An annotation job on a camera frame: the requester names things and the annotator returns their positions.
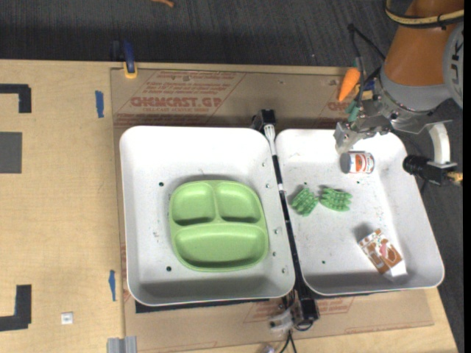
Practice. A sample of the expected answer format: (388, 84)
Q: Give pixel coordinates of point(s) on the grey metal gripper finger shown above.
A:
(362, 137)
(341, 138)

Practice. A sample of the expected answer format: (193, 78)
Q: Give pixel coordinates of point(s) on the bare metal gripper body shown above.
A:
(375, 118)

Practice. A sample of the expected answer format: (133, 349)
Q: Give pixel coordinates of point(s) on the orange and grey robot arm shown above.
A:
(416, 57)

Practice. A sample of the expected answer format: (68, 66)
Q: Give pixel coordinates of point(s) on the small white and orange can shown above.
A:
(358, 162)

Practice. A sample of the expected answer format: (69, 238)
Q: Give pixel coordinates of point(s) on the orange carrot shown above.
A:
(349, 83)

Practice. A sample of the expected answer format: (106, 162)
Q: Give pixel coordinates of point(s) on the green pea pods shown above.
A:
(335, 199)
(304, 201)

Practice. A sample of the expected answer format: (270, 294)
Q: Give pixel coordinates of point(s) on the thin black and white rod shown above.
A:
(286, 212)

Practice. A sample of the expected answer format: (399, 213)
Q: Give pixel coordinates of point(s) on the white plastic tray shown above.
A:
(331, 241)
(147, 182)

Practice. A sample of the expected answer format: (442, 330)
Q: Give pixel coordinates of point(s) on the brown and white carton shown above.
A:
(382, 254)

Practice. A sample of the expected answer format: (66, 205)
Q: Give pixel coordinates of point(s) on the brown cardboard board red print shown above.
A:
(206, 98)

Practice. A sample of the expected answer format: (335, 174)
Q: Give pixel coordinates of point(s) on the green divided plate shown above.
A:
(217, 234)

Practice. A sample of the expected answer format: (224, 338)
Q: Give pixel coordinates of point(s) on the small white square block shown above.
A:
(67, 318)

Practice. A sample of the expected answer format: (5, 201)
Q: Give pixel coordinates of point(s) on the black cylinder on white bracket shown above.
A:
(430, 167)

